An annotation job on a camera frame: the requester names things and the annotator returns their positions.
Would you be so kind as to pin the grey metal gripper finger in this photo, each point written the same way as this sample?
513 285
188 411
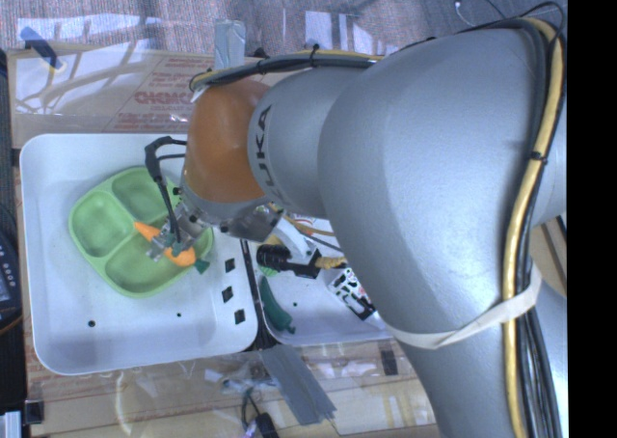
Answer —
155 249
169 229

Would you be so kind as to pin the green divided plate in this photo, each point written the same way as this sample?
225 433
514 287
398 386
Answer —
103 226

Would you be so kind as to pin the white and black printed carton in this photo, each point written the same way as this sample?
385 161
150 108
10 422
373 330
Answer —
354 292

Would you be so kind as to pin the dark green toy vegetable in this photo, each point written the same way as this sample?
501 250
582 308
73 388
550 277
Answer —
276 308

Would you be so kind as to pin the white plastic tray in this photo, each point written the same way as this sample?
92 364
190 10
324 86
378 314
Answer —
62 330
318 320

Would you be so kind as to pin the orange toy carrot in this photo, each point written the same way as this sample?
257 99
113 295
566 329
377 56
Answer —
182 257

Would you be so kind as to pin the brown cardboard board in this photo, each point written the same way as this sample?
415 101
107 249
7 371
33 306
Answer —
96 108

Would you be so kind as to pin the black cylinder on white bracket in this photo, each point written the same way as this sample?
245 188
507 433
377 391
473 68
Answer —
275 256

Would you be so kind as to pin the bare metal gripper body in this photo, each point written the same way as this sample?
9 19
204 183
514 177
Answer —
190 226

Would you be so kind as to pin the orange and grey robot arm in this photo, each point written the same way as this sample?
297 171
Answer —
414 175

